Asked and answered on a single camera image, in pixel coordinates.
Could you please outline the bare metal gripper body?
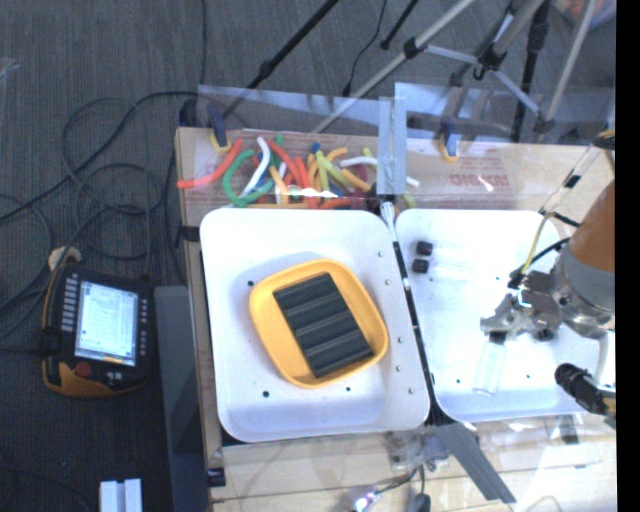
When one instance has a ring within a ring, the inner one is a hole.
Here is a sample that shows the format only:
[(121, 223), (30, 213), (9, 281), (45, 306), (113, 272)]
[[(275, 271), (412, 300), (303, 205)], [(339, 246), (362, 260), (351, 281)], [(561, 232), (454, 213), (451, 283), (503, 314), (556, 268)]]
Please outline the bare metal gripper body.
[(615, 331), (615, 278), (599, 270), (530, 272), (517, 295), (522, 330), (551, 339), (561, 327), (599, 339)]

